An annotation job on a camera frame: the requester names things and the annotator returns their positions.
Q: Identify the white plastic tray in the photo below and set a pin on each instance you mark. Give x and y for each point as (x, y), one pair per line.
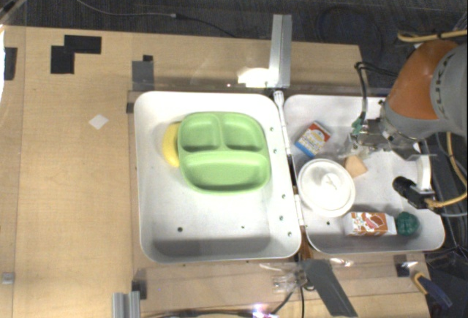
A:
(380, 192)
(204, 229)

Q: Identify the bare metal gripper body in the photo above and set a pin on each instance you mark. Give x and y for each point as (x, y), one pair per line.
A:
(374, 133)

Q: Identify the tan bread slice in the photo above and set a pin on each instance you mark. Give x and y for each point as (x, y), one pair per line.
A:
(356, 166)

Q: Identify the green divided plate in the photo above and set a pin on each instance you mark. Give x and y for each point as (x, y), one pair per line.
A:
(223, 166)

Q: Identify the orange and white carton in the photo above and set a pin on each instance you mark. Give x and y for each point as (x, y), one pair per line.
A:
(369, 224)

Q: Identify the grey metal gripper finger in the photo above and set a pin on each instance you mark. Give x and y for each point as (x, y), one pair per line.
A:
(347, 148)
(362, 155)

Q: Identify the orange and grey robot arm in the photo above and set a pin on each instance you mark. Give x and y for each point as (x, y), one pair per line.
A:
(420, 90)

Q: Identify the black cylinder on white bracket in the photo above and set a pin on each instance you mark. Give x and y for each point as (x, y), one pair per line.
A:
(409, 190)

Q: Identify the blue and orange carton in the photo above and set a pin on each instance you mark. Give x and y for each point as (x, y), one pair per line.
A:
(312, 139)

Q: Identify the yellow banana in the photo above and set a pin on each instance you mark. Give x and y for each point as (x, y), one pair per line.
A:
(170, 148)

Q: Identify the white bowl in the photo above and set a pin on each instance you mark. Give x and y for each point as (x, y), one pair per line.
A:
(325, 188)

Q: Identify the green broccoli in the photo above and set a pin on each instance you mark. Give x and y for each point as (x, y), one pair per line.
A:
(407, 224)

